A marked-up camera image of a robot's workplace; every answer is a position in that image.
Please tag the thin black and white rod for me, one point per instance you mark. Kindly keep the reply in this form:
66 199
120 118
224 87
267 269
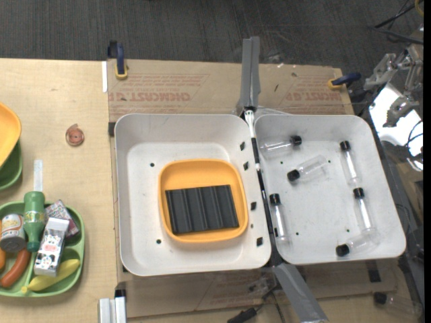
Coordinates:
256 151

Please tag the clear bottle with black cap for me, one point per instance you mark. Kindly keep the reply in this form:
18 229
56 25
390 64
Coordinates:
279 220
395 304
350 165
357 244
311 167
365 214
274 147

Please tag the black ribbed rack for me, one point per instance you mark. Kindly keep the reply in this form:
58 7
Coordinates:
202 209

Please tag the brown cardboard board red print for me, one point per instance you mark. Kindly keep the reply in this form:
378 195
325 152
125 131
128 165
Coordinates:
202 89

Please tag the white plastic tray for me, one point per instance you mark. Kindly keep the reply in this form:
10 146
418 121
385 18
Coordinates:
320 214
141 254

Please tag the red and white packet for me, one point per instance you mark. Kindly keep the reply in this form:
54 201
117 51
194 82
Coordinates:
62 210

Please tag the green divided plate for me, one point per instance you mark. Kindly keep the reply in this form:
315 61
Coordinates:
75 241
13 170

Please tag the white cow print carton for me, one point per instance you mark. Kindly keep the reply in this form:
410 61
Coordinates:
50 247

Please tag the green bottle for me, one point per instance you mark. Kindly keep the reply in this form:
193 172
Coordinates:
33 214

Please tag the yellow banana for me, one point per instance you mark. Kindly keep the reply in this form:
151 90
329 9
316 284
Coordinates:
57 276

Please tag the orange divided plate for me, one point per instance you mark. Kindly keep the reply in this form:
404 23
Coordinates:
6 130

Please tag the small can with yellow label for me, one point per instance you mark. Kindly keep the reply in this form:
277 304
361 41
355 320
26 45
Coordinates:
11 231

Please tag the orange sausage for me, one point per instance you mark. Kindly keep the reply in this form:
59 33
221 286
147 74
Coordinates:
17 271

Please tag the orange carrot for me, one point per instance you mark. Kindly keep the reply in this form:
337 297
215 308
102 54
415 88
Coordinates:
1 259

